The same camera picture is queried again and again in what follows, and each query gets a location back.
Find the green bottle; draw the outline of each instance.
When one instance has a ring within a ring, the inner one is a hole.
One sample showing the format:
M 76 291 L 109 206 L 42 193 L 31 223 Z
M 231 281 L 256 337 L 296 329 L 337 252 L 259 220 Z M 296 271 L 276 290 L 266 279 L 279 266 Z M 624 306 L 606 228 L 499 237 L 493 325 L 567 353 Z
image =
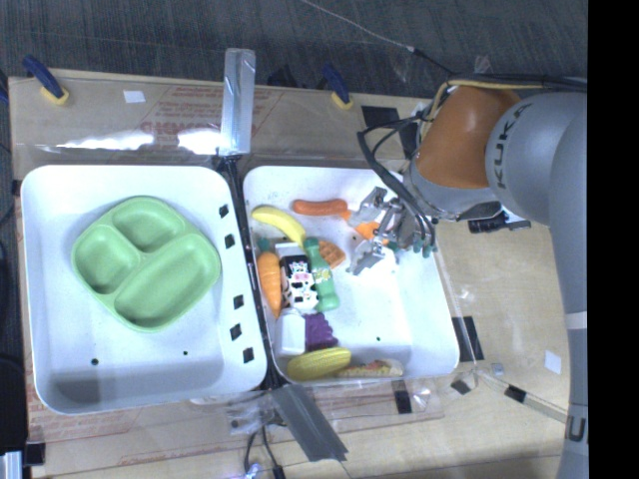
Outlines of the green bottle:
M 339 298 L 335 293 L 335 286 L 332 281 L 332 271 L 330 266 L 320 254 L 320 242 L 316 238 L 306 238 L 304 249 L 311 264 L 311 273 L 316 283 L 319 303 L 316 305 L 317 312 L 326 312 L 339 307 Z

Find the green plate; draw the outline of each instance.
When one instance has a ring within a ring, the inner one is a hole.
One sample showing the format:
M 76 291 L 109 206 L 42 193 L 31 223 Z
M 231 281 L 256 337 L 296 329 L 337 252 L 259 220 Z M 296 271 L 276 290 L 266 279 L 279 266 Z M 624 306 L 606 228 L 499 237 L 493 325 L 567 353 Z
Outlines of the green plate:
M 152 197 L 127 199 L 93 222 L 73 245 L 72 265 L 113 315 L 142 331 L 173 323 L 222 271 L 213 244 Z

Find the table surface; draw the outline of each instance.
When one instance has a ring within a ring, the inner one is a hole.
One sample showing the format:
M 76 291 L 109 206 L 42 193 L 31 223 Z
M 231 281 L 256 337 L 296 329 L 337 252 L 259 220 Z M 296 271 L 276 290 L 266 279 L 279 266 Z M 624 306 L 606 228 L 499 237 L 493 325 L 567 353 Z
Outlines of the table surface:
M 47 147 L 136 130 L 152 130 L 171 140 L 180 123 L 201 126 L 212 115 L 214 122 L 216 112 L 219 118 L 218 83 L 62 70 L 54 74 L 73 97 L 68 107 L 45 101 L 34 80 L 10 81 L 18 180 L 52 162 Z M 128 103 L 126 91 L 142 92 L 145 102 Z M 365 128 L 362 107 L 395 109 L 407 117 L 427 103 L 352 97 L 353 108 L 344 111 L 325 91 L 257 87 L 252 154 L 243 171 L 277 163 L 362 167 L 354 139 Z M 176 107 L 185 98 L 191 107 Z M 381 155 L 391 169 L 405 165 L 398 141 L 388 143 Z M 19 200 L 16 210 L 21 241 Z M 271 448 L 287 477 L 554 477 L 568 405 L 569 359 L 549 230 L 533 224 L 515 233 L 471 235 L 465 224 L 440 223 L 438 247 L 451 315 L 476 331 L 480 347 L 475 359 L 461 361 L 448 376 L 406 381 L 411 413 L 397 413 L 390 384 L 314 389 L 318 407 L 348 449 L 346 461 L 308 463 L 286 428 L 269 426 Z M 244 476 L 248 434 L 231 430 L 224 400 L 86 416 L 48 410 L 33 387 L 26 296 L 22 300 L 25 367 L 31 371 L 30 440 L 47 443 L 46 462 L 33 468 L 34 477 Z M 251 460 L 265 467 L 270 463 L 260 438 Z

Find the white tray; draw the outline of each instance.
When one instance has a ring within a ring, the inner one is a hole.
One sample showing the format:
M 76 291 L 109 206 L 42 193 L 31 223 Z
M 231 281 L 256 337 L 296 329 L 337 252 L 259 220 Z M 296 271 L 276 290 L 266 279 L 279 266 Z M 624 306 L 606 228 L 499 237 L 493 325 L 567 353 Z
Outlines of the white tray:
M 258 167 L 247 173 L 244 190 L 247 212 L 260 205 L 289 211 L 293 200 L 325 201 L 345 199 L 351 210 L 374 187 L 386 188 L 369 170 L 313 167 Z M 359 235 L 340 217 L 295 215 L 307 236 L 329 240 L 346 253 L 346 261 L 333 271 L 340 307 L 324 315 L 339 339 L 350 349 L 351 363 L 367 363 L 378 358 L 395 358 L 404 365 L 404 377 L 428 377 L 451 372 L 459 360 L 459 346 L 433 255 L 405 251 L 393 254 L 358 276 L 346 271 Z M 261 237 L 280 240 L 283 235 L 266 224 L 249 218 L 254 253 Z M 271 342 L 275 319 L 266 307 Z M 288 360 L 279 358 L 277 366 L 286 377 Z M 348 380 L 328 378 L 317 383 Z
M 78 235 L 140 195 L 172 205 L 222 260 L 222 276 L 204 298 L 157 333 L 118 321 L 71 266 Z M 266 351 L 220 175 L 202 167 L 47 166 L 25 178 L 21 196 L 35 387 L 48 407 L 96 412 L 246 392 L 261 383 Z

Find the yellow corn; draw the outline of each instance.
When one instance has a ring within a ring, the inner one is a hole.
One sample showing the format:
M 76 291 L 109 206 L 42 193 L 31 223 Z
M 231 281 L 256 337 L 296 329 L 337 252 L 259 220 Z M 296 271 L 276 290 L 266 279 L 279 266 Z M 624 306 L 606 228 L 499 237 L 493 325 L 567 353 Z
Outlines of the yellow corn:
M 350 364 L 350 351 L 345 347 L 330 347 L 292 358 L 287 374 L 295 381 L 321 378 L 344 369 Z

